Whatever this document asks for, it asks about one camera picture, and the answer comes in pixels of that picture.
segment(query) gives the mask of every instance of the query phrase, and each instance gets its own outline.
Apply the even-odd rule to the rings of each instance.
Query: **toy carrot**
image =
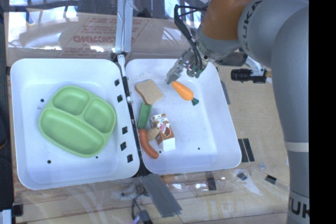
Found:
[[[189,89],[186,85],[178,81],[173,81],[172,83],[173,88],[175,91],[186,101],[191,101],[193,105],[198,104],[198,100],[194,98],[194,93],[191,89]]]

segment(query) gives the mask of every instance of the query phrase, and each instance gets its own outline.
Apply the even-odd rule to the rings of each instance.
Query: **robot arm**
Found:
[[[216,62],[251,67],[233,70],[233,80],[255,76],[254,82],[265,82],[266,67],[271,69],[289,162],[287,224],[310,222],[308,16],[309,0],[211,0],[194,46],[166,78],[170,84],[184,68],[198,77],[208,62]]]

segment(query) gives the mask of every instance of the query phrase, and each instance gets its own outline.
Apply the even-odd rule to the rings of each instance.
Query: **brown and white carton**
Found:
[[[156,137],[156,141],[160,148],[164,151],[171,151],[175,149],[175,135],[170,126],[169,120],[165,113],[154,115],[150,119],[153,128],[160,129],[160,133]]]

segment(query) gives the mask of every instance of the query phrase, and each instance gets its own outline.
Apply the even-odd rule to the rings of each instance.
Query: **toy milk carton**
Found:
[[[175,149],[175,136],[165,113],[151,116],[150,124],[160,129],[156,141],[164,151]]]

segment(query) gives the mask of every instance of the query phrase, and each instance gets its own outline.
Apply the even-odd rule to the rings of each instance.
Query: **white container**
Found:
[[[135,59],[126,65],[136,120],[143,100],[135,85],[152,79],[163,98],[153,104],[151,115],[165,113],[175,135],[176,149],[162,151],[157,159],[142,151],[145,166],[159,175],[236,167],[242,153],[217,69],[209,63],[198,79],[190,78],[185,71],[178,79],[199,100],[193,106],[164,81],[175,62],[176,59]],[[149,143],[156,151],[161,150],[155,140]]]
[[[22,59],[10,70],[17,172],[30,189],[47,189],[132,177],[139,169],[132,123],[118,66],[99,59]],[[42,136],[38,119],[61,87],[76,85],[109,102],[117,123],[93,157],[63,150]]]

